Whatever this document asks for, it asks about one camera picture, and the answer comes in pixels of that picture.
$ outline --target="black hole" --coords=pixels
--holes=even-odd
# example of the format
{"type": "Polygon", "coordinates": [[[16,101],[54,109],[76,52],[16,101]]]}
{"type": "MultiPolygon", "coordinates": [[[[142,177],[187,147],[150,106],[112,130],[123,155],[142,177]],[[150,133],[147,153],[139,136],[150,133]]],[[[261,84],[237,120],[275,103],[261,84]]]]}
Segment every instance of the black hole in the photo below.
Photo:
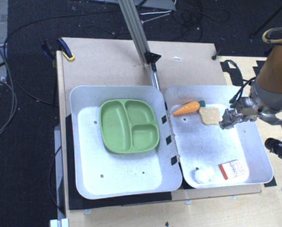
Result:
{"type": "Polygon", "coordinates": [[[162,124],[164,124],[166,121],[167,121],[167,118],[166,118],[166,115],[164,115],[164,116],[162,117],[162,124]]]}
{"type": "Polygon", "coordinates": [[[168,137],[166,138],[166,144],[168,145],[170,142],[171,142],[171,136],[168,136],[168,137]]]}

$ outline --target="orange carrot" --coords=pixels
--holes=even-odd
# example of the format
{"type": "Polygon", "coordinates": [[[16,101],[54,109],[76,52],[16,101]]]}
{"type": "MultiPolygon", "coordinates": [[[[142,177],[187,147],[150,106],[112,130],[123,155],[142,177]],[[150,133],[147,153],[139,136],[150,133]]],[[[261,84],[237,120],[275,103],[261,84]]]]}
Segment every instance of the orange carrot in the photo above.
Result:
{"type": "Polygon", "coordinates": [[[176,111],[173,112],[173,115],[180,115],[180,114],[187,114],[191,112],[197,111],[200,107],[205,107],[205,102],[200,101],[200,102],[190,102],[185,104],[184,106],[178,108],[176,111]]]}

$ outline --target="table top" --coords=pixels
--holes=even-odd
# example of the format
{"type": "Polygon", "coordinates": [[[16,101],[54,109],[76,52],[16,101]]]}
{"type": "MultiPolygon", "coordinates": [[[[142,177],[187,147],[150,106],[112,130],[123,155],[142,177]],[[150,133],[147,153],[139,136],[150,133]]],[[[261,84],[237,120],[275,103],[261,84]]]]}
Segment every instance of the table top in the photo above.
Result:
{"type": "MultiPolygon", "coordinates": [[[[69,62],[57,52],[60,126],[64,174],[65,215],[70,227],[84,226],[265,226],[282,227],[282,160],[269,153],[277,186],[263,184],[244,188],[194,189],[172,193],[174,200],[162,203],[69,210],[67,197],[67,161],[65,117],[70,114],[69,94],[79,85],[149,85],[146,66],[141,65],[133,41],[64,38],[75,54],[69,62]]],[[[216,53],[213,44],[154,42],[151,51],[161,54],[157,70],[162,93],[174,85],[231,85],[228,73],[223,73],[220,61],[232,59],[244,78],[255,75],[256,61],[266,58],[211,57],[216,53]]],[[[270,126],[257,120],[263,142],[273,137],[282,140],[280,126],[270,126]]]]}

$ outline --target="black floor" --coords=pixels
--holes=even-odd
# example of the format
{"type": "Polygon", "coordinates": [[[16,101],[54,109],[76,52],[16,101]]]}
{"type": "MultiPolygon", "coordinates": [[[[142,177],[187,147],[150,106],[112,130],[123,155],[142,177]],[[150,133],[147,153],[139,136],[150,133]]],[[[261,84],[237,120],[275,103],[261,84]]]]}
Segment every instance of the black floor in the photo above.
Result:
{"type": "MultiPolygon", "coordinates": [[[[281,5],[282,0],[178,0],[177,12],[145,23],[144,30],[148,40],[214,43],[221,55],[263,56],[270,46],[262,41],[262,33],[282,26],[282,10],[252,41],[249,36],[281,5]]],[[[48,176],[58,109],[49,105],[56,71],[41,44],[50,39],[57,46],[61,36],[130,36],[117,5],[91,1],[9,0],[8,25],[8,61],[14,78],[48,104],[27,96],[15,84],[18,110],[0,137],[0,227],[48,226],[57,218],[48,176]]],[[[0,127],[8,117],[10,100],[9,90],[1,87],[0,127]]]]}

